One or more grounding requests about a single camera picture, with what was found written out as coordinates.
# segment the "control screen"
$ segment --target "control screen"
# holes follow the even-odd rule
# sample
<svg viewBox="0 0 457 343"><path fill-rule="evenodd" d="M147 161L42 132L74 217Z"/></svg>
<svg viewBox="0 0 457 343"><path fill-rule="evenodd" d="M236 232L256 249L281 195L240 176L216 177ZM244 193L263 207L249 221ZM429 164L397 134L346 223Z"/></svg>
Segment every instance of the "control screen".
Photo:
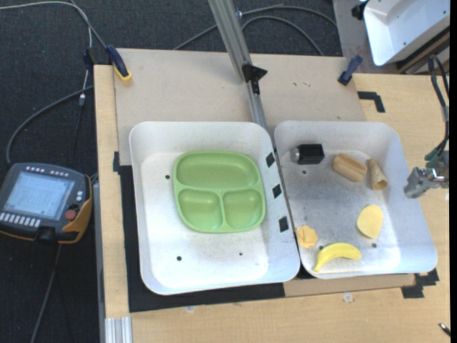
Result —
<svg viewBox="0 0 457 343"><path fill-rule="evenodd" d="M74 181L20 171L4 209L59 220Z"/></svg>

